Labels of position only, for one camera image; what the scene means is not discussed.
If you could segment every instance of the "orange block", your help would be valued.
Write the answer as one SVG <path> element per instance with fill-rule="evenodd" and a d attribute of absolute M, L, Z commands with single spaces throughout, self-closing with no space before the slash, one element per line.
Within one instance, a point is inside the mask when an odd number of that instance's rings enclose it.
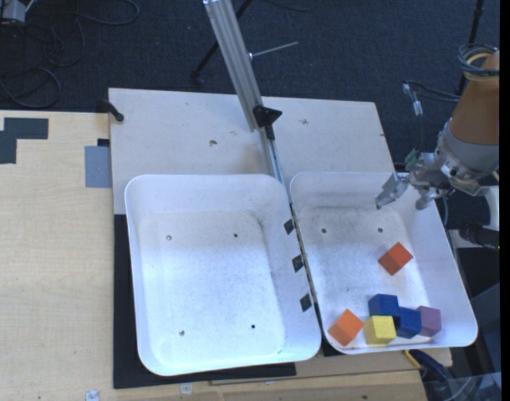
<path fill-rule="evenodd" d="M 337 342 L 346 346 L 350 343 L 363 327 L 361 321 L 352 311 L 346 309 L 328 330 Z"/>
<path fill-rule="evenodd" d="M 413 256 L 402 244 L 396 242 L 383 256 L 378 260 L 391 275 L 397 273 Z"/>

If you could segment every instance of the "black bracket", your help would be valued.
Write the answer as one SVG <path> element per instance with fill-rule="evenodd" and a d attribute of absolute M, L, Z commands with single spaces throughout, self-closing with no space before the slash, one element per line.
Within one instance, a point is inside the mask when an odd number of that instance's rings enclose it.
<path fill-rule="evenodd" d="M 97 107 L 95 108 L 95 110 L 97 111 L 97 113 L 112 113 L 112 115 L 114 115 L 115 119 L 118 122 L 121 122 L 125 118 L 125 116 L 122 115 L 117 110 L 117 108 L 114 107 L 114 105 L 110 101 L 107 101 L 106 99 L 98 99 Z"/>
<path fill-rule="evenodd" d="M 253 115 L 255 116 L 258 127 L 264 127 L 266 130 L 266 137 L 269 140 L 275 140 L 272 124 L 279 118 L 281 114 L 283 114 L 283 111 L 269 109 L 268 107 L 264 107 L 262 105 L 256 105 L 253 109 Z"/>

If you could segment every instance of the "black tripod leg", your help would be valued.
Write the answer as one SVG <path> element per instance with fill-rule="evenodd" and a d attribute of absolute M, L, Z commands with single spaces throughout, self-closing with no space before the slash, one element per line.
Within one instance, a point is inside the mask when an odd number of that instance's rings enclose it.
<path fill-rule="evenodd" d="M 247 7 L 251 4 L 253 0 L 246 0 L 242 6 L 238 9 L 236 15 L 237 15 L 237 19 L 239 19 L 242 14 L 246 11 Z M 218 49 L 218 42 L 214 42 L 214 44 L 212 45 L 212 47 L 208 50 L 207 54 L 205 55 L 205 57 L 203 58 L 203 60 L 199 63 L 199 65 L 197 66 L 197 68 L 192 71 L 191 73 L 191 77 L 196 80 L 199 84 L 202 84 L 203 81 L 201 80 L 201 78 L 199 77 L 200 74 L 201 74 L 201 71 L 203 70 L 203 68 L 207 65 L 207 63 L 210 61 L 210 59 L 212 58 L 212 55 L 217 51 Z"/>
<path fill-rule="evenodd" d="M 478 21 L 482 16 L 482 7 L 483 0 L 477 0 L 476 7 L 474 9 L 474 20 L 472 21 L 472 29 L 471 29 L 471 37 L 469 38 L 469 44 L 474 43 L 476 40 L 476 32 L 478 30 Z M 461 95 L 463 92 L 463 86 L 465 85 L 465 76 L 462 75 L 462 78 L 459 82 L 459 87 L 457 88 L 456 94 Z"/>

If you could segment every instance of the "purple block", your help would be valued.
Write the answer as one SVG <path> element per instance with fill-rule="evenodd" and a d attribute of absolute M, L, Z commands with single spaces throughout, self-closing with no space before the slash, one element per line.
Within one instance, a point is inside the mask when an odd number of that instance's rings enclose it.
<path fill-rule="evenodd" d="M 373 315 L 400 315 L 398 297 L 392 294 L 376 294 L 369 300 L 369 313 Z"/>
<path fill-rule="evenodd" d="M 413 338 L 422 330 L 421 313 L 407 307 L 400 308 L 400 316 L 395 317 L 396 335 L 401 338 Z"/>
<path fill-rule="evenodd" d="M 419 306 L 416 309 L 421 313 L 422 331 L 421 336 L 433 337 L 441 331 L 441 311 L 434 307 Z"/>

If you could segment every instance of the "yellow block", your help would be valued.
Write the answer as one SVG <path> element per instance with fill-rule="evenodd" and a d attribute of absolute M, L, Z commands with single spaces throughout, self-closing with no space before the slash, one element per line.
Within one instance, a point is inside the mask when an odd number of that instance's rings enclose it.
<path fill-rule="evenodd" d="M 396 338 L 392 316 L 373 315 L 365 321 L 364 330 L 368 344 L 387 344 Z"/>

